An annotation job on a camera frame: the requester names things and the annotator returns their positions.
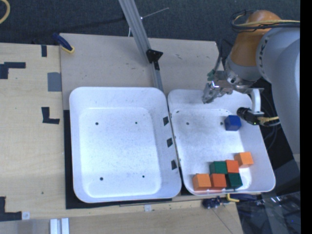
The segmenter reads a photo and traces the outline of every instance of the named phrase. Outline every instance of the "cube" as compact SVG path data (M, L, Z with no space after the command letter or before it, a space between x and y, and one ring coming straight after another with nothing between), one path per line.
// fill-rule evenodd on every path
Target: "cube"
M237 160L227 159L225 163L229 174L239 173L239 165Z
M210 174L211 189L221 191L227 187L225 174Z
M226 183L227 188L226 189L237 189L243 185L242 179L240 177L240 174L226 174Z
M196 174L192 181L194 191L206 191L211 188L209 174Z
M243 152L234 156L234 160L238 161L240 168L247 168L253 165L253 157L251 152Z
M242 126L242 123L237 115L229 115L225 118L224 125L226 131L237 131Z
M211 174L227 174L228 170L226 168L225 161L214 161L209 165Z

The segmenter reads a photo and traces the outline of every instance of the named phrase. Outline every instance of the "green cube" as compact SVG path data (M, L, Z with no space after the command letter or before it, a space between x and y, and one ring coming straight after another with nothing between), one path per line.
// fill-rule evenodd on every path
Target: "green cube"
M237 189L243 185L240 174L227 174L225 175L225 178L226 184L228 185L226 189Z
M214 161L209 165L210 174L228 174L225 161Z

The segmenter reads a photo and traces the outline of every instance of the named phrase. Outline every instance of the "robotic arm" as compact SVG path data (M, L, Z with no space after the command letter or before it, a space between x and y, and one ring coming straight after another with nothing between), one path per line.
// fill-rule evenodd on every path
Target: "robotic arm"
M234 24L250 14L244 24ZM253 108L239 108L237 115L253 125L265 121L260 111L260 90L252 85L261 77L272 85L274 105L293 154L300 153L300 22L281 20L266 10L234 14L231 26L239 34L227 57L224 71L218 64L208 74L204 103L231 94L250 94Z

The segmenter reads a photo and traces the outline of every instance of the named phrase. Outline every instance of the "thin metal rod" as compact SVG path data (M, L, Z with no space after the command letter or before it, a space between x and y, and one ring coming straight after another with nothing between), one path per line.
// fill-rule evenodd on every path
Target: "thin metal rod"
M118 0L122 8L122 11L127 19L129 27L131 29L132 35L136 41L136 45L143 55L143 58L146 59L147 63L150 64L153 75L154 86L161 91L163 91L160 71L154 68L153 63L149 63L146 55L146 51L151 49L151 45L148 41L145 29L141 17L138 13L137 6L134 0Z

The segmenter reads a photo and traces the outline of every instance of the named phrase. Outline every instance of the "orange cube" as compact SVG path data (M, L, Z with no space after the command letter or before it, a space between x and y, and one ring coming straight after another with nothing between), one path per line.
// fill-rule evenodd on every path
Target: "orange cube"
M234 156L234 159L238 161L240 168L247 168L253 165L253 157L251 152L243 152Z
M194 191L205 191L211 188L209 174L196 174L192 181Z
M229 160L225 161L226 168L228 169L229 174L238 174L239 173L239 165L237 160Z
M210 174L211 189L221 191L227 187L225 174Z

